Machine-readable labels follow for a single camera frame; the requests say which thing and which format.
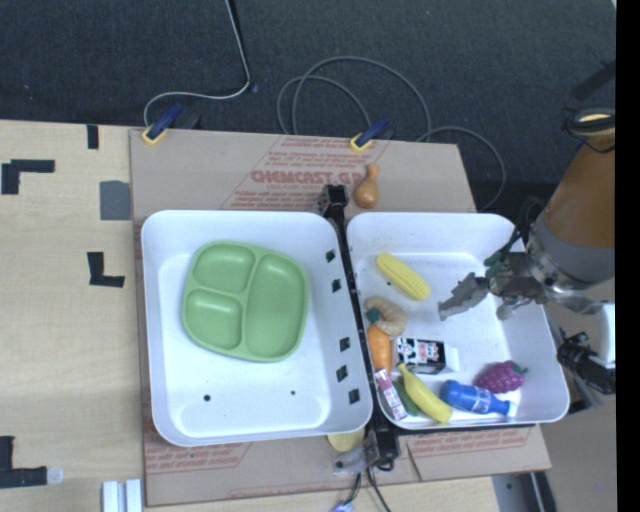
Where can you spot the green divided plate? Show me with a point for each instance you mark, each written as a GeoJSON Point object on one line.
{"type": "Point", "coordinates": [260, 305]}

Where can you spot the white milk carton cow print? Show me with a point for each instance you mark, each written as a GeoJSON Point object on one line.
{"type": "Point", "coordinates": [425, 352]}

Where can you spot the brown cardboard board red print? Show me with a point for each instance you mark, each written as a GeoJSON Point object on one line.
{"type": "Point", "coordinates": [210, 175]}

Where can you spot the white plastic tray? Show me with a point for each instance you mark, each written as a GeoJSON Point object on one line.
{"type": "Point", "coordinates": [240, 395]}
{"type": "Point", "coordinates": [450, 240]}

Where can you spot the brown chicken drumstick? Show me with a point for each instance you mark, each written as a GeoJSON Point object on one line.
{"type": "Point", "coordinates": [366, 192]}

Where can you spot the beige croissant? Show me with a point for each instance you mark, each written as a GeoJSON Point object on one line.
{"type": "Point", "coordinates": [395, 315]}

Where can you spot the yellow corn cob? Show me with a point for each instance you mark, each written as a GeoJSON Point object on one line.
{"type": "Point", "coordinates": [404, 276]}

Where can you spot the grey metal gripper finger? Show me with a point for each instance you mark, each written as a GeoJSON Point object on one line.
{"type": "Point", "coordinates": [462, 297]}
{"type": "Point", "coordinates": [506, 311]}

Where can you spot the purple grapes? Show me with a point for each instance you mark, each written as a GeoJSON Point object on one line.
{"type": "Point", "coordinates": [500, 378]}

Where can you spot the green pea pod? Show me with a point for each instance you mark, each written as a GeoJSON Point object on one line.
{"type": "Point", "coordinates": [407, 400]}

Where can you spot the blue bottle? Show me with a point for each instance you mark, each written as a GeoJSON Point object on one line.
{"type": "Point", "coordinates": [467, 396]}

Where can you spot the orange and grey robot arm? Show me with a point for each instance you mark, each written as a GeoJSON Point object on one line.
{"type": "Point", "coordinates": [582, 200]}

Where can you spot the yellow banana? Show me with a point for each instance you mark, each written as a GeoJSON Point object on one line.
{"type": "Point", "coordinates": [425, 397]}

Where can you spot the black cylinder on white bracket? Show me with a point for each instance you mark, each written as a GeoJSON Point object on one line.
{"type": "Point", "coordinates": [587, 362]}

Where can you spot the red and white packet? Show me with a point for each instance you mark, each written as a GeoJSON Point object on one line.
{"type": "Point", "coordinates": [391, 397]}

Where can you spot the orange carrot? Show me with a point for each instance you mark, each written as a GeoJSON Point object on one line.
{"type": "Point", "coordinates": [380, 347]}

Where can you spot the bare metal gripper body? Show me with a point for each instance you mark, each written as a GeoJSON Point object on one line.
{"type": "Point", "coordinates": [522, 285]}

